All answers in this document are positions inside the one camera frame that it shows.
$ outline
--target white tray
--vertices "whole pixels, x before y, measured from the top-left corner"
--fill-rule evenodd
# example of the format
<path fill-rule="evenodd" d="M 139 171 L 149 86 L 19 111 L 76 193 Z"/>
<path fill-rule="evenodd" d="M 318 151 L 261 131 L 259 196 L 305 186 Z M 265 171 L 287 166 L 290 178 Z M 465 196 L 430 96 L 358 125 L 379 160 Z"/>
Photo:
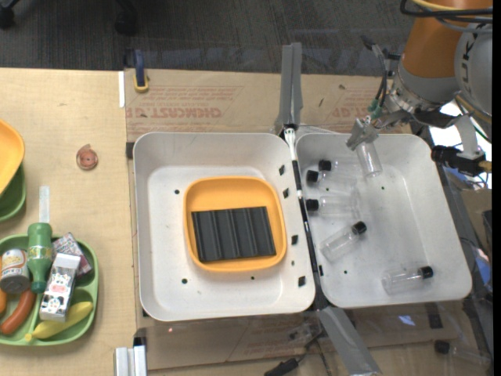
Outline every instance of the white tray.
<path fill-rule="evenodd" d="M 280 175 L 282 165 L 285 172 Z M 312 304 L 315 285 L 290 151 L 279 137 L 152 132 L 136 141 L 134 168 L 139 293 L 152 318 L 299 313 Z M 184 237 L 183 192 L 191 182 L 216 175 L 251 175 L 275 188 L 287 233 L 287 252 L 280 263 L 254 272 L 214 273 L 193 262 Z M 294 235 L 297 243 L 292 245 Z M 305 277 L 302 286 L 300 277 Z"/>
<path fill-rule="evenodd" d="M 296 151 L 306 197 L 319 195 L 305 182 L 305 173 L 318 170 L 319 160 L 358 163 L 356 152 L 346 147 L 348 137 L 311 133 L 298 138 Z M 365 240 L 335 263 L 316 251 L 325 296 L 341 308 L 464 298 L 471 289 L 471 275 L 430 148 L 412 135 L 380 135 L 374 145 L 382 174 L 364 179 L 361 172 L 356 173 L 360 219 L 367 225 Z M 312 238 L 319 243 L 356 220 L 310 215 Z M 381 273 L 403 263 L 427 263 L 434 276 L 426 288 L 387 295 Z"/>

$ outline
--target toy bottle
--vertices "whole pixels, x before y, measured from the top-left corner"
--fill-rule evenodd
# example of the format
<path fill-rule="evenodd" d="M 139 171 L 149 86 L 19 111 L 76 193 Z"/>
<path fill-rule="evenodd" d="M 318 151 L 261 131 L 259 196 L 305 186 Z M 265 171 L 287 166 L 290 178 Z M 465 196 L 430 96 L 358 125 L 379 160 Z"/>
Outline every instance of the toy bottle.
<path fill-rule="evenodd" d="M 33 275 L 31 290 L 35 294 L 43 293 L 52 266 L 52 227 L 46 222 L 28 227 L 27 266 Z"/>

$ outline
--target black ridged mat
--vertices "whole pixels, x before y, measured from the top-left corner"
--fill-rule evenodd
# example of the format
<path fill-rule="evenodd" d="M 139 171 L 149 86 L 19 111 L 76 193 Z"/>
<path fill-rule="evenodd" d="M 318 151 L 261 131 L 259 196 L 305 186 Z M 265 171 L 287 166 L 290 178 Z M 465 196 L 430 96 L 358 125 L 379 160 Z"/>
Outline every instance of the black ridged mat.
<path fill-rule="evenodd" d="M 266 207 L 193 211 L 192 219 L 201 262 L 276 254 Z"/>

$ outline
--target green plate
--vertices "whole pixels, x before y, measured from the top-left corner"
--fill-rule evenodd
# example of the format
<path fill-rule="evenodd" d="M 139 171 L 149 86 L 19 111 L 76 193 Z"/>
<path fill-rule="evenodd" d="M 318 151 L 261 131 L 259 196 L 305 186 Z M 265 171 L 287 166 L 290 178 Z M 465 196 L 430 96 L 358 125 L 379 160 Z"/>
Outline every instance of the green plate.
<path fill-rule="evenodd" d="M 94 251 L 86 243 L 80 240 L 77 240 L 77 242 L 78 245 L 80 245 L 81 250 L 84 252 L 84 255 L 87 258 L 88 262 L 92 266 L 92 271 L 80 278 L 77 278 L 75 282 L 74 293 L 71 298 L 71 304 L 73 305 L 77 302 L 90 301 L 92 302 L 92 311 L 77 324 L 74 324 L 73 326 L 67 328 L 64 331 L 61 331 L 58 334 L 53 335 L 50 338 L 45 338 L 43 340 L 33 338 L 30 342 L 27 342 L 24 339 L 24 335 L 26 333 L 31 333 L 40 322 L 40 320 L 38 319 L 38 309 L 40 308 L 41 297 L 43 296 L 43 294 L 38 294 L 37 300 L 34 304 L 34 308 L 31 310 L 30 316 L 13 334 L 0 334 L 0 344 L 38 346 L 65 344 L 81 337 L 88 330 L 88 328 L 92 324 L 92 321 L 94 320 L 94 315 L 96 313 L 99 284 L 99 267 Z M 27 234 L 12 235 L 0 240 L 0 255 L 3 255 L 5 251 L 13 248 L 26 250 L 27 246 Z M 0 323 L 9 317 L 10 313 L 12 313 L 16 308 L 18 301 L 19 295 L 8 296 L 7 308 L 5 309 L 3 315 L 1 315 L 0 317 Z"/>
<path fill-rule="evenodd" d="M 19 166 L 13 179 L 0 195 L 0 222 L 17 214 L 26 200 L 26 183 L 24 182 L 23 164 Z"/>

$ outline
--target yellow cable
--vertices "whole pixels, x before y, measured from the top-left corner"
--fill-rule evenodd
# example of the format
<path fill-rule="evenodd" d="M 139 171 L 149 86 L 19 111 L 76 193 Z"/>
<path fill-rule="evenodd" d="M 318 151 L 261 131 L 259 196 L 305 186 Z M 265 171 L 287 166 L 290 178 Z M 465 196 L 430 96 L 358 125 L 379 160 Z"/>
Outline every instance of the yellow cable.
<path fill-rule="evenodd" d="M 478 167 L 483 168 L 485 172 L 492 173 L 492 162 L 491 161 L 481 161 L 478 163 Z"/>
<path fill-rule="evenodd" d="M 438 9 L 438 10 L 446 10 L 446 11 L 459 11 L 460 9 L 454 7 L 448 7 L 447 5 L 439 5 L 427 2 L 426 0 L 412 0 L 417 5 L 421 5 L 423 7 L 427 7 L 429 9 Z"/>

